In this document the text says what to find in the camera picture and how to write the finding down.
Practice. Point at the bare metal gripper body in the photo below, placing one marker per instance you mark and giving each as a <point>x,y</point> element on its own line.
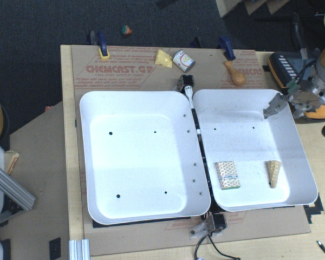
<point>304,99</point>

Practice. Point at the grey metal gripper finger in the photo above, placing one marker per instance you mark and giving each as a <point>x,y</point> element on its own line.
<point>272,104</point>
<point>281,104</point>

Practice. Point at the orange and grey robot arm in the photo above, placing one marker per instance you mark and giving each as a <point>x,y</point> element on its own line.
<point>324,64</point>

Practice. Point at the tan toy chicken drumstick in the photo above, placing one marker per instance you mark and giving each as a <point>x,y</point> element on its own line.
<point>237,76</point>

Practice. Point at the white plastic tray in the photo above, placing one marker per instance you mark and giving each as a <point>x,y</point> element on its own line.
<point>140,158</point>
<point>246,145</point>

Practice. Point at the beige ice cream cone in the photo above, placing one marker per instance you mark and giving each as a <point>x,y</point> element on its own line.
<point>273,172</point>

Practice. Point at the thin black and white rod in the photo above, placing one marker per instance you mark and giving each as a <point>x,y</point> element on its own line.
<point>199,130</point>

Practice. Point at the white orange patterned carton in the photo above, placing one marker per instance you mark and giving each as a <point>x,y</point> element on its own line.
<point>227,175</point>

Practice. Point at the small white and red can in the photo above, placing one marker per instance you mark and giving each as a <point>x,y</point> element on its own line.
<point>183,61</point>

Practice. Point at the yellow cheese wedge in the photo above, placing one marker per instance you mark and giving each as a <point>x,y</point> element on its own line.
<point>163,59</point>

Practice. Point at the brown cardboard board red print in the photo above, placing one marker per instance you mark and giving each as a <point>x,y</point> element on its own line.
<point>130,69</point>

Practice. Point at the red and green toy strawberry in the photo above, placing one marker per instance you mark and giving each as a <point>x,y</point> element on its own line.
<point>126,30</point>

